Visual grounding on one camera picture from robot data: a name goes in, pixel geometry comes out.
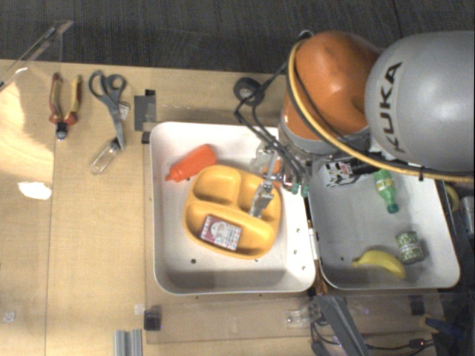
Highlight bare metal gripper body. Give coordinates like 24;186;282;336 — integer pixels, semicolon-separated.
249;141;300;194

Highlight green plastic bottle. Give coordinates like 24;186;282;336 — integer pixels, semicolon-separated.
372;168;401;214

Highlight yellow banana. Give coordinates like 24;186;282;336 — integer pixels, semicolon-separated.
351;249;407;280

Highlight white plastic tray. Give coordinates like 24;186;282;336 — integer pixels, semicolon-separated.
148;120;318;297
307;157;462;292

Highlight black and white carton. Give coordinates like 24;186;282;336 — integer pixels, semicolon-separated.
324;160;359;189

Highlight orange plastic bottle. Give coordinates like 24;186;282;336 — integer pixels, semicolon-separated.
165;144;218;182

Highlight yellow divided plate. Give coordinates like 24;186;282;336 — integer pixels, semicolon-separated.
183;164;284;261

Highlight black tape roll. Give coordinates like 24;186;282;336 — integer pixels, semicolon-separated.
233;76;266;108

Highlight grey scissors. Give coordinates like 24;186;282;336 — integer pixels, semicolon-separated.
88;70;129;151

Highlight maroon and white carton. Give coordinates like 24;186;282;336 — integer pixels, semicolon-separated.
198;214;243;252

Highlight green can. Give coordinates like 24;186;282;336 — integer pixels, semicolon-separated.
394;231;425;266

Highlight red and yellow pliers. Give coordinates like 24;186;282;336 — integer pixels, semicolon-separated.
47;72;84;141

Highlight clear plastic bottle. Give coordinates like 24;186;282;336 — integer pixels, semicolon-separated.
89;139;122;176

